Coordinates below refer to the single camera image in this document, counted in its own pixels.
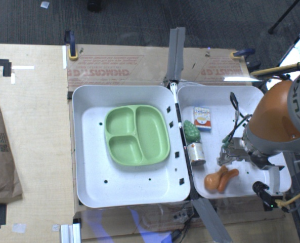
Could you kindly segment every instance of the green divided tray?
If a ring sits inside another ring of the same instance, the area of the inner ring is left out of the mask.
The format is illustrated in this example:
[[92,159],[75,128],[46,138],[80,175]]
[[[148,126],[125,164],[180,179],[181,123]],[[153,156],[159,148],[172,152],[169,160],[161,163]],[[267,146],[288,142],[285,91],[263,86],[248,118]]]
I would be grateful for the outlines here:
[[114,161],[125,166],[161,162],[170,142],[161,112],[150,105],[128,105],[110,110],[105,117],[105,136]]

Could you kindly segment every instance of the tin can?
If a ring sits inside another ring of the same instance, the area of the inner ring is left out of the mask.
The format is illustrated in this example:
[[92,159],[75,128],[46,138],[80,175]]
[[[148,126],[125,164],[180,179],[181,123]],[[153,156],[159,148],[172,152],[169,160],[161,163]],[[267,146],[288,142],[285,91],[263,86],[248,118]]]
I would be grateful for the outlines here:
[[190,143],[187,148],[191,165],[200,166],[206,163],[205,155],[200,142]]

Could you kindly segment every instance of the green plate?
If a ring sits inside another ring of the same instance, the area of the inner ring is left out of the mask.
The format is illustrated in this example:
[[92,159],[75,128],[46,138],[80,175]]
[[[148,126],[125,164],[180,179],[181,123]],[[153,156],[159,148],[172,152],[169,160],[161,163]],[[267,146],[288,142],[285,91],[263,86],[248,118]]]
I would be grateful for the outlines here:
[[109,111],[105,136],[113,160],[125,166],[155,164],[170,152],[164,118],[150,105],[121,106]]

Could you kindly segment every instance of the gray carpet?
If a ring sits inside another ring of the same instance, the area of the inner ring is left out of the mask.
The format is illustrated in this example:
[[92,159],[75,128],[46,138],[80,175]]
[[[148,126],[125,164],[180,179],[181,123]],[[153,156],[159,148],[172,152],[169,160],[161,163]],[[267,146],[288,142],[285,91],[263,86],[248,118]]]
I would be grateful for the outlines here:
[[71,29],[79,44],[168,47],[169,30],[185,27],[185,47],[255,48],[265,69],[300,34],[300,2],[268,33],[294,1],[103,0],[95,13],[88,0],[0,0],[0,43],[63,45]]

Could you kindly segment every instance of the silver can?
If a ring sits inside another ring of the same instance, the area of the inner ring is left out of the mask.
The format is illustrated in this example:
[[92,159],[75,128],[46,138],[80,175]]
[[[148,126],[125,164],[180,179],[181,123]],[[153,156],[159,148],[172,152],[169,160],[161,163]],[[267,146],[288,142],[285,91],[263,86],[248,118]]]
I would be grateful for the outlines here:
[[199,142],[190,143],[188,146],[189,158],[192,166],[200,166],[206,163],[202,145]]

